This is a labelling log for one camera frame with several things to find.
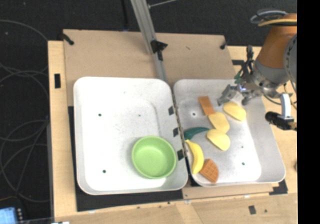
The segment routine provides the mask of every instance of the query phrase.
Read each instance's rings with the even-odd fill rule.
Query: white tray
[[[188,180],[186,161],[161,179],[141,176],[131,151],[148,135],[176,152],[183,148],[170,87],[159,79],[83,77],[76,81],[74,128],[77,181],[91,195],[179,190]]]
[[[185,131],[194,127],[213,129],[207,116],[204,115],[198,97],[209,96],[216,112],[224,112],[218,106],[218,98],[227,85],[234,80],[185,79],[178,81],[173,88],[177,113],[181,128]],[[242,96],[237,94],[232,101],[241,106]],[[226,114],[230,124],[227,135],[231,144],[227,151],[222,151],[207,138],[206,132],[192,138],[198,143],[205,159],[212,159],[218,169],[216,185],[200,173],[192,174],[193,179],[203,187],[225,186],[252,183],[276,183],[285,177],[286,171],[278,145],[269,123],[265,120],[265,107],[260,97],[252,99],[242,106],[246,111],[246,120],[241,122]],[[190,166],[193,155],[187,150]]]

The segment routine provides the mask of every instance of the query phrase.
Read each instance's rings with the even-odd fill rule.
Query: potato slice
[[[229,101],[223,106],[223,110],[233,118],[244,121],[246,119],[246,111],[233,101]]]
[[[220,130],[211,129],[207,132],[206,137],[223,151],[226,151],[230,147],[230,138]]]
[[[214,114],[210,114],[208,117],[214,128],[225,134],[229,131],[230,124],[224,113],[215,112]]]

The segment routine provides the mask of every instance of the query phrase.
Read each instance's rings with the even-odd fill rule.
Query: black floor
[[[229,45],[260,46],[269,28],[251,24],[250,17],[263,8],[296,13],[297,2],[179,0],[153,7],[151,16],[157,32],[224,35]],[[0,20],[44,35],[0,22],[0,202],[17,197],[29,219],[51,214],[47,135],[41,133],[50,116],[45,38],[56,40],[62,29],[138,31],[129,0],[124,3],[128,24],[121,0],[0,0]]]

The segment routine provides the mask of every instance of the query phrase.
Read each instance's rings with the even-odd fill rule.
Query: yellow banana
[[[192,163],[192,170],[191,170],[192,174],[197,174],[198,172],[200,172],[200,170],[204,166],[204,162],[205,162],[204,153],[199,144],[195,142],[191,142],[190,140],[186,140],[185,142],[189,145],[189,148],[193,155],[193,163]]]

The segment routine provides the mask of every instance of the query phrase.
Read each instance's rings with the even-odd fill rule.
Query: metal pole
[[[154,54],[151,46],[152,41],[156,41],[156,33],[154,25],[151,20],[149,7],[146,0],[130,0],[133,11],[138,22],[140,31],[142,32],[145,46],[149,54],[153,54],[153,60],[155,65],[155,71],[159,79],[167,82],[166,71],[164,68],[163,61],[160,60],[158,54]]]

